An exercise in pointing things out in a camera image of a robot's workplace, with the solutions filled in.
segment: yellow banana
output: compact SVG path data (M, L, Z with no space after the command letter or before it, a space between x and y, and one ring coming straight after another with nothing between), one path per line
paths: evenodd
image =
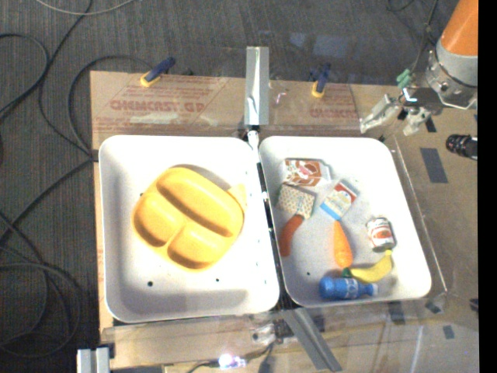
M391 250L385 250L383 257L377 263L368 268L350 267L350 273L358 281L363 283L374 283L385 277L392 268Z

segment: water bottle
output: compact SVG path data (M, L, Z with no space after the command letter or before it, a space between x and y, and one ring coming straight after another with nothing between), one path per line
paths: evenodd
M328 300L353 300L362 295L377 295L378 286L362 284L352 277L323 277L319 281L319 294Z

